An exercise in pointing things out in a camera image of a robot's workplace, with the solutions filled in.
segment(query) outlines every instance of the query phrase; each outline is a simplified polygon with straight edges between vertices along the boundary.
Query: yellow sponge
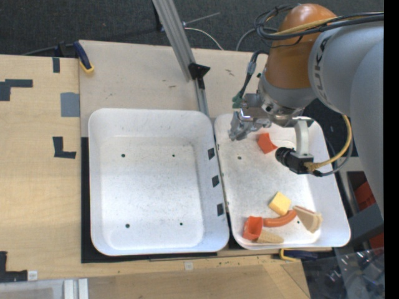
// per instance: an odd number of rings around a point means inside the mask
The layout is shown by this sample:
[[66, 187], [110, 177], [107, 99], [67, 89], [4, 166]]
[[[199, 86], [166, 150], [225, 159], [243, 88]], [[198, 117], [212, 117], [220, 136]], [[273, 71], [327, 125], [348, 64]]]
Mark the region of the yellow sponge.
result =
[[280, 216], [283, 216], [287, 214], [290, 205], [291, 200], [287, 196], [283, 195], [281, 192], [276, 192], [276, 195], [270, 202], [269, 207]]

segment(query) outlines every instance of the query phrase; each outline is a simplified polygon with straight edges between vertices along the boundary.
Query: toy sausage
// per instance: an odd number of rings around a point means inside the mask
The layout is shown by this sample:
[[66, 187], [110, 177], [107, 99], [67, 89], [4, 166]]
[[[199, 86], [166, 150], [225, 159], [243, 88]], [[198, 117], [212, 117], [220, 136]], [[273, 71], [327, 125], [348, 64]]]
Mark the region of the toy sausage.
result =
[[288, 224], [291, 220], [293, 220], [297, 215], [297, 212], [294, 209], [287, 211], [287, 214], [277, 217], [277, 218], [264, 218], [263, 226], [266, 227], [280, 227]]

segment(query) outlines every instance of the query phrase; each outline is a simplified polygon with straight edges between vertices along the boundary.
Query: gray tape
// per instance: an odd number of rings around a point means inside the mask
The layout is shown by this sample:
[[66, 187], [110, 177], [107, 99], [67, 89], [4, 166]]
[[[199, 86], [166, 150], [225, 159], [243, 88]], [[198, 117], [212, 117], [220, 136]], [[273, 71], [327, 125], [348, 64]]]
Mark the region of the gray tape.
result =
[[73, 92], [61, 93], [61, 117], [80, 116], [80, 97]]

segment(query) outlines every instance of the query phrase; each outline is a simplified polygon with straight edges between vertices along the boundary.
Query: white tray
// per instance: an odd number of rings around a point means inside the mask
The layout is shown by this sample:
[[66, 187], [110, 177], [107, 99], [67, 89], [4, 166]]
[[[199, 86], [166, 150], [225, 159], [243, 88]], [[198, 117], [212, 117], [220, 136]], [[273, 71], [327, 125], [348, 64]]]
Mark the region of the white tray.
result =
[[[215, 135], [219, 163], [226, 195], [231, 229], [237, 243], [246, 249], [275, 249], [298, 247], [340, 247], [350, 238], [350, 227], [334, 175], [317, 178], [313, 175], [297, 175], [274, 157], [275, 151], [264, 154], [257, 144], [261, 133], [269, 133], [278, 147], [296, 147], [294, 128], [282, 128], [273, 124], [250, 133], [241, 141], [231, 141], [228, 136], [232, 114], [217, 117]], [[309, 127], [309, 149], [315, 161], [329, 159], [327, 147], [319, 124]], [[331, 165], [320, 168], [330, 171]], [[242, 237], [248, 216], [278, 217], [268, 205], [277, 191], [291, 201], [321, 212], [324, 221], [314, 234], [294, 219], [283, 227], [268, 228], [284, 238], [283, 244], [257, 244]]]
[[102, 108], [89, 119], [89, 148], [91, 238], [98, 251], [215, 252], [227, 244], [206, 115]]

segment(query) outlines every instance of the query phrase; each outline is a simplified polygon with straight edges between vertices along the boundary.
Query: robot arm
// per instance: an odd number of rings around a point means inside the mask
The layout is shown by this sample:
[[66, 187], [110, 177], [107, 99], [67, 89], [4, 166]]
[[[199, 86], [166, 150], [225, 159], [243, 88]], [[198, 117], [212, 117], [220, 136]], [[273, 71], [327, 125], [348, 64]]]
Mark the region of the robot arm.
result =
[[[288, 14], [279, 31], [268, 34], [264, 24], [281, 12]], [[383, 12], [337, 17], [322, 6], [299, 4], [276, 7], [256, 23], [257, 33], [273, 43], [257, 92], [245, 94], [244, 84], [233, 98], [239, 110], [229, 137], [242, 140], [271, 123], [294, 126], [318, 98], [350, 117], [359, 158], [383, 214]], [[293, 160], [297, 171], [290, 169], [298, 174], [314, 171], [303, 168], [314, 164], [308, 157], [288, 149], [276, 152], [282, 164]]]

